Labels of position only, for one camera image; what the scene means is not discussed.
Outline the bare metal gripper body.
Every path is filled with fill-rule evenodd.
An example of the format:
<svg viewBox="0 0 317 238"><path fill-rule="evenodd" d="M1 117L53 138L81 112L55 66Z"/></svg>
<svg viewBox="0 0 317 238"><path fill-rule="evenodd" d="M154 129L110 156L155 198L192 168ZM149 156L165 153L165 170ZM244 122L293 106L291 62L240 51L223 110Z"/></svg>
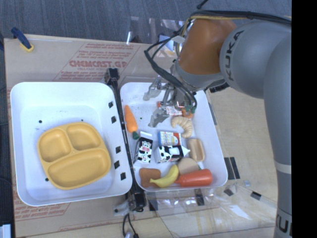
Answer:
<svg viewBox="0 0 317 238"><path fill-rule="evenodd" d="M180 85L176 86L170 81L170 76L156 78L156 89L164 91L164 97L161 103L165 106L175 106L176 108L196 108L197 100L195 88L187 83L176 69L171 69L170 74L175 77Z"/></svg>

